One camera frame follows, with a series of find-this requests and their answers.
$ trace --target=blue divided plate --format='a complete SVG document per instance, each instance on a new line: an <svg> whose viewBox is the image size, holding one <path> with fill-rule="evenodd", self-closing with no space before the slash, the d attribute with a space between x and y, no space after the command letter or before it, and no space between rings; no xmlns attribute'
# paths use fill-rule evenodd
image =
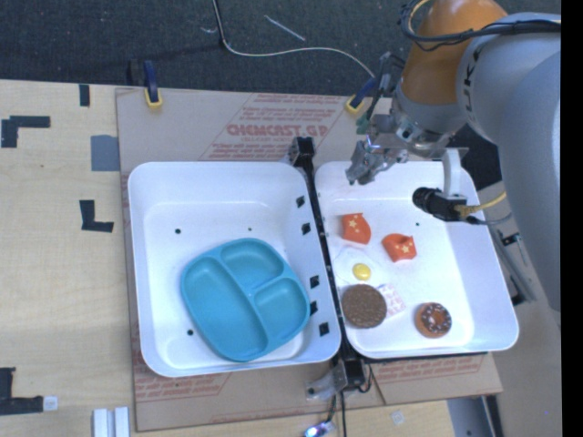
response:
<svg viewBox="0 0 583 437"><path fill-rule="evenodd" d="M197 256L183 270L180 290L201 336L232 361L279 348L310 318L303 285L260 239L236 239Z"/></svg>

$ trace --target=toy donut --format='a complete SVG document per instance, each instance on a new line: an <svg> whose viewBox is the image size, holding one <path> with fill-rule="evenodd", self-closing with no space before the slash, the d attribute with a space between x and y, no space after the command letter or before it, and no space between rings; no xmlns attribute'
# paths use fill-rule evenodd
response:
<svg viewBox="0 0 583 437"><path fill-rule="evenodd" d="M449 311L437 302L422 304L415 313L415 327L427 338L443 337L452 328Z"/></svg>
<svg viewBox="0 0 583 437"><path fill-rule="evenodd" d="M359 283L348 288L342 298L345 318L354 326L370 329L386 317L386 301L379 290Z"/></svg>

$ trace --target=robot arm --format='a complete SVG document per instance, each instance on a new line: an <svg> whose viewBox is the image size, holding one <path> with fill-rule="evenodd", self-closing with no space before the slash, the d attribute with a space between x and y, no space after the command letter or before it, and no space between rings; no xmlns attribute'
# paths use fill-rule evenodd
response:
<svg viewBox="0 0 583 437"><path fill-rule="evenodd" d="M429 1L415 34L412 16ZM492 0L414 0L401 26L415 44L391 112L371 117L347 178L366 184L408 154L442 158L470 125L498 147L514 219L560 310L560 16L507 15Z"/></svg>

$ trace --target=blue clamp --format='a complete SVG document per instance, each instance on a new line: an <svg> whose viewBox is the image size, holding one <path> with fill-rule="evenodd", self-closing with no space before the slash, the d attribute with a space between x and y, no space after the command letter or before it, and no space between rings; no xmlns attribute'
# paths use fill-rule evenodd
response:
<svg viewBox="0 0 583 437"><path fill-rule="evenodd" d="M146 73L146 89L144 90L146 94L146 103L150 108L157 108L162 105L162 95L158 89L158 83L156 81L156 71L154 70L154 64L146 60L144 62L144 72Z"/></svg>
<svg viewBox="0 0 583 437"><path fill-rule="evenodd" d="M350 113L358 113L358 111L361 109L361 107L363 106L363 100L366 97L366 95L371 92L374 87L376 86L376 78L375 77L371 77L365 84L363 87L361 87L361 90L359 90L356 94L354 94L352 97L350 97L347 101L346 104L344 105L344 107L346 108L346 110L348 110Z"/></svg>

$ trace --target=toy cookie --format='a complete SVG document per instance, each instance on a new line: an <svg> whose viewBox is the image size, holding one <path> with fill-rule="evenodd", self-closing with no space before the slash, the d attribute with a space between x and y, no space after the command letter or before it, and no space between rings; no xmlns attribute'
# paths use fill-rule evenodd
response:
<svg viewBox="0 0 583 437"><path fill-rule="evenodd" d="M342 299L346 319L355 327L370 329L386 317L386 301L379 290L359 283L348 288Z"/></svg>

